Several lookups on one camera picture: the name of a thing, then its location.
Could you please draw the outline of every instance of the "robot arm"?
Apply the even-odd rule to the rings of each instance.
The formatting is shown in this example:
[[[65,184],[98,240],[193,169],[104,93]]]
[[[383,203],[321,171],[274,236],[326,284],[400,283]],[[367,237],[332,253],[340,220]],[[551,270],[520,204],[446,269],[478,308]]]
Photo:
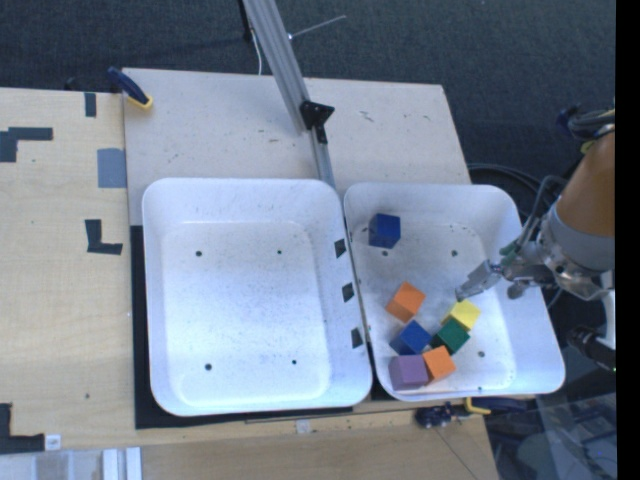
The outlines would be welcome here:
[[[510,298],[520,297],[531,286],[557,286],[582,300],[602,300],[607,335],[600,337],[578,329],[569,336],[569,342],[583,353],[589,348],[604,355],[613,351],[615,364],[614,153],[615,129],[593,143],[560,196],[537,217],[545,185],[550,181],[564,183],[555,177],[545,178],[531,217],[520,236],[500,251],[500,263],[487,260],[480,264],[456,288],[456,298],[461,301],[506,279],[511,283],[507,290]],[[596,362],[615,369],[610,359],[607,356]]]

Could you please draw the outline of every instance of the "metal rod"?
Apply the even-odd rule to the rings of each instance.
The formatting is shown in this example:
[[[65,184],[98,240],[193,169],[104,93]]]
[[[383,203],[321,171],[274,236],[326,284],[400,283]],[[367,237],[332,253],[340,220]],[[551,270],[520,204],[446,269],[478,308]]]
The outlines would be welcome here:
[[[276,2],[275,0],[242,1],[293,124],[298,133],[306,133],[307,129],[302,119],[300,107],[303,102],[310,100],[309,92],[302,78]],[[318,175],[322,181],[335,187],[329,150],[326,144],[318,141],[316,133],[316,130],[312,130],[310,135]]]
[[[336,21],[340,21],[340,20],[344,20],[344,19],[346,19],[346,16],[343,14],[342,16],[338,16],[336,18],[332,18],[330,20],[323,21],[322,23],[318,23],[317,25],[313,25],[312,27],[308,27],[308,28],[304,28],[302,30],[299,30],[295,34],[289,34],[289,39],[294,39],[295,37],[301,36],[302,34],[306,34],[307,32],[311,32],[311,31],[319,29],[321,27],[326,27],[327,25],[331,25],[332,23],[335,23]]]

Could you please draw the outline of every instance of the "yellow cube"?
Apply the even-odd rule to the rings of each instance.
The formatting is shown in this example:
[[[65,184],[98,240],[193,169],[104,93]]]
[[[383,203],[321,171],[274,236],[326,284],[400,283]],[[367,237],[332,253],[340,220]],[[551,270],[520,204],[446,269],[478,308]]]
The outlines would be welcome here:
[[[440,323],[444,325],[451,318],[455,318],[464,330],[469,332],[479,316],[478,306],[465,299],[462,302],[456,302]]]

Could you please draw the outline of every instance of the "black clip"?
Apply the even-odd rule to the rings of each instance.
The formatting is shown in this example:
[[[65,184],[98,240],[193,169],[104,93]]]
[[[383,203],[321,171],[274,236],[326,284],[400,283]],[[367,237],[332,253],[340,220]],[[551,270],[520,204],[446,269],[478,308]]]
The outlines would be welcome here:
[[[303,101],[300,105],[300,113],[307,130],[316,129],[318,142],[327,144],[327,134],[324,131],[324,123],[331,117],[335,107],[314,103],[313,101]]]

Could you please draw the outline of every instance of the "toy block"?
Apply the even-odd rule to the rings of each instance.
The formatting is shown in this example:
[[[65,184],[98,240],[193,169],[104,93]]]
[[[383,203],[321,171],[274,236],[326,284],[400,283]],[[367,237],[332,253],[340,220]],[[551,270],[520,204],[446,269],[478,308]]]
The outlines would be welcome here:
[[[410,356],[422,352],[430,341],[431,334],[418,322],[412,320],[391,340],[389,345],[401,356]]]
[[[427,296],[415,286],[406,281],[400,285],[398,291],[386,306],[386,310],[402,320],[405,324],[418,313],[420,305]]]
[[[467,331],[455,319],[451,318],[444,324],[431,340],[431,346],[439,347],[444,345],[451,355],[455,354],[460,347],[470,338]]]
[[[395,356],[389,363],[391,385],[396,391],[418,389],[429,381],[422,356]]]
[[[469,332],[479,316],[480,309],[478,306],[465,299],[462,302],[456,302],[440,323],[444,325],[451,318],[455,318],[463,329]]]
[[[453,362],[453,359],[451,359],[451,355],[444,345],[423,352],[422,360],[427,367],[429,383],[444,379],[456,371],[456,364]]]
[[[369,221],[369,245],[393,249],[400,240],[400,217],[376,213]]]

